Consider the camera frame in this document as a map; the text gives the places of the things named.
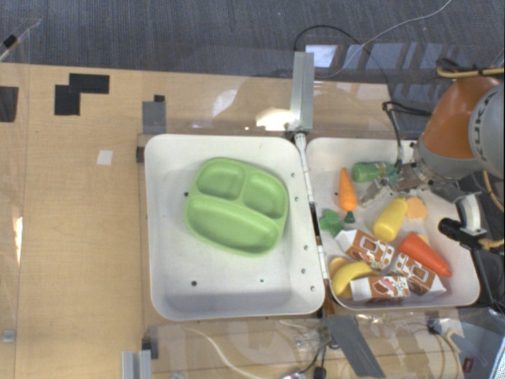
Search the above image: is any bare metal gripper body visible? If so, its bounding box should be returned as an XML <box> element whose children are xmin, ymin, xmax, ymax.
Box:
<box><xmin>393</xmin><ymin>161</ymin><xmax>432</xmax><ymax>193</ymax></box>

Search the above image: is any green bottle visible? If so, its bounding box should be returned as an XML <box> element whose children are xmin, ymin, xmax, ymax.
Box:
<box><xmin>350</xmin><ymin>161</ymin><xmax>398</xmax><ymax>184</ymax></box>

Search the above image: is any orange carrot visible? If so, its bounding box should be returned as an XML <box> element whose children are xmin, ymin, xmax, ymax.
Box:
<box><xmin>339</xmin><ymin>167</ymin><xmax>358</xmax><ymax>224</ymax></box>

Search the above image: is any yellow bottle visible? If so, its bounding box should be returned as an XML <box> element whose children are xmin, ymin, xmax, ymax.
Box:
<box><xmin>372</xmin><ymin>197</ymin><xmax>410</xmax><ymax>243</ymax></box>

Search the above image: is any orange biscuit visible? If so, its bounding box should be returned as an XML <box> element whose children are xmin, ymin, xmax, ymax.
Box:
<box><xmin>405</xmin><ymin>196</ymin><xmax>428</xmax><ymax>220</ymax></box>

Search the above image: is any green broccoli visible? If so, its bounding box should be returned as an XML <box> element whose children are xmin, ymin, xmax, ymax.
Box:
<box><xmin>318</xmin><ymin>208</ymin><xmax>346</xmax><ymax>238</ymax></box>

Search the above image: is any brown and white carton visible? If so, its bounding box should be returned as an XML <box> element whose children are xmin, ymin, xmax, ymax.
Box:
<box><xmin>334</xmin><ymin>228</ymin><xmax>396</xmax><ymax>272</ymax></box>
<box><xmin>349</xmin><ymin>275</ymin><xmax>412</xmax><ymax>304</ymax></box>
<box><xmin>388</xmin><ymin>250</ymin><xmax>448</xmax><ymax>297</ymax></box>

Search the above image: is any white plastic tray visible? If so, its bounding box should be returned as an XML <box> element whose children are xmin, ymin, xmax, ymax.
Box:
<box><xmin>305</xmin><ymin>137</ymin><xmax>481</xmax><ymax>311</ymax></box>
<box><xmin>144</xmin><ymin>133</ymin><xmax>327</xmax><ymax>322</ymax></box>

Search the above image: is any thin black and white rod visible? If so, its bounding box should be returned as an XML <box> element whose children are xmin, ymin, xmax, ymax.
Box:
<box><xmin>294</xmin><ymin>132</ymin><xmax>331</xmax><ymax>280</ymax></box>

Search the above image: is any orange bottle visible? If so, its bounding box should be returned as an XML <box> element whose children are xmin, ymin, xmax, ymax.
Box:
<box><xmin>397</xmin><ymin>232</ymin><xmax>453</xmax><ymax>280</ymax></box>

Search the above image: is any yellow banana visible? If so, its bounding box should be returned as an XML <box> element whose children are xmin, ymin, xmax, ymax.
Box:
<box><xmin>331</xmin><ymin>261</ymin><xmax>382</xmax><ymax>301</ymax></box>

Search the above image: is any green divided plate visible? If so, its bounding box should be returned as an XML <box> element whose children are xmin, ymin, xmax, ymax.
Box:
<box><xmin>183</xmin><ymin>156</ymin><xmax>290</xmax><ymax>258</ymax></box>

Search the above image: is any black cylinder on white bracket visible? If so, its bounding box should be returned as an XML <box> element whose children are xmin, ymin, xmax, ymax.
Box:
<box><xmin>437</xmin><ymin>193</ymin><xmax>488</xmax><ymax>249</ymax></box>

